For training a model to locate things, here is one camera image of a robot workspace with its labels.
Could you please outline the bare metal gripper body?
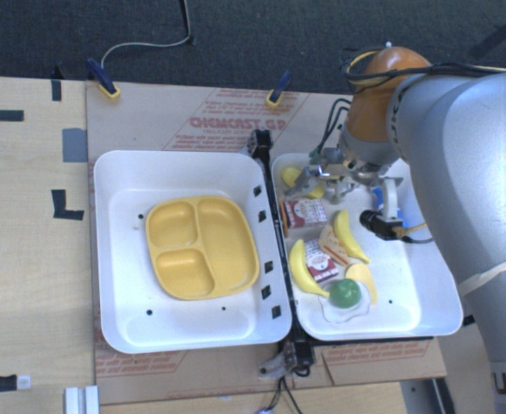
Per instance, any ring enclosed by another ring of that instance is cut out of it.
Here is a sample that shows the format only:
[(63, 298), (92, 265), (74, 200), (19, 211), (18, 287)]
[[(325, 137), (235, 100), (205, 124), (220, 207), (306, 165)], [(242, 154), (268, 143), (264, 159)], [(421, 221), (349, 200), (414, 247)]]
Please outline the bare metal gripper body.
[(386, 173), (398, 161), (398, 154), (390, 149), (355, 153), (348, 147), (319, 149), (319, 180), (382, 187), (386, 182), (400, 185), (403, 179), (388, 177)]

